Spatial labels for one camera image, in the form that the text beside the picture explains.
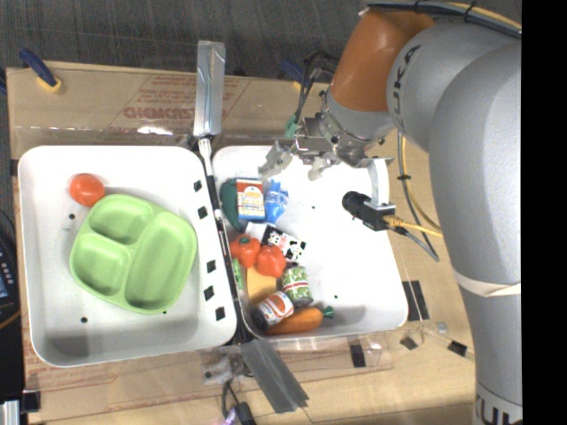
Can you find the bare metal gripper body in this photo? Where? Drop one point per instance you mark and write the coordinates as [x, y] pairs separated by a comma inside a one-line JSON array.
[[315, 141]]

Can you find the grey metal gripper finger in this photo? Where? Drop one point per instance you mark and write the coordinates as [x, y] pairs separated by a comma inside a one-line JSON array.
[[320, 166], [274, 159]]

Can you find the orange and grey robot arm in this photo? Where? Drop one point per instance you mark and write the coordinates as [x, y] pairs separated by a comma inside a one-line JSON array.
[[469, 149]]

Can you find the blue toy bottle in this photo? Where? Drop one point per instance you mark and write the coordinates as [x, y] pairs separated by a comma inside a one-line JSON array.
[[274, 204]]

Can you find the orange and white carton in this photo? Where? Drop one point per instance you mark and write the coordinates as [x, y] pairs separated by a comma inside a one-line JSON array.
[[250, 199]]

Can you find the dark green toy pepper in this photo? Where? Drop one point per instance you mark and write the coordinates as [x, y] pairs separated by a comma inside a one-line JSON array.
[[229, 206]]

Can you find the black and white cow carton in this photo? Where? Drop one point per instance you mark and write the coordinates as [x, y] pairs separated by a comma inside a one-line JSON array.
[[285, 242]]

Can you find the orange toy pepper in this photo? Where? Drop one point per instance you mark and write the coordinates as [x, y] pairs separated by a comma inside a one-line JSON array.
[[244, 250], [271, 261]]

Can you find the white plastic tray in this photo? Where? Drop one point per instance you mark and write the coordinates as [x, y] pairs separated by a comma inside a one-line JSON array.
[[48, 281], [354, 272]]

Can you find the small green toy piece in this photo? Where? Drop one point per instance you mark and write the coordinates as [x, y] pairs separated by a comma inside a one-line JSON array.
[[238, 273]]

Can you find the green and white can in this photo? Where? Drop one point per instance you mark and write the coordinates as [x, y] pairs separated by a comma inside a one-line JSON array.
[[297, 286]]

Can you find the yellow toy cheese slice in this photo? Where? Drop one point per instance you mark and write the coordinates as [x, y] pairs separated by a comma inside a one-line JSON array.
[[260, 287]]

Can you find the orange and white can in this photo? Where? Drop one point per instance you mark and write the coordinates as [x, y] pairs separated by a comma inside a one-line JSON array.
[[274, 309]]

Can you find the orange toy carrot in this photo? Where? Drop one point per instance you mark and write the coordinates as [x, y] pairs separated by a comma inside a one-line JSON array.
[[297, 321]]

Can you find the green divided plate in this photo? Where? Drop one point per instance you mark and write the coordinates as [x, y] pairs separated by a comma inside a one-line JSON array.
[[133, 255]]

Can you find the brown cardboard board red print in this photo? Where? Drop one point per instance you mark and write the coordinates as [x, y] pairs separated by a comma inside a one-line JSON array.
[[111, 100]]

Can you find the orange toy tomato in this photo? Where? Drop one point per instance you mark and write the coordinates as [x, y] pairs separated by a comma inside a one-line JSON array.
[[86, 188]]

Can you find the black cylinder on white bracket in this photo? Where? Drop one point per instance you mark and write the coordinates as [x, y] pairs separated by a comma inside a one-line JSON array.
[[367, 213]]

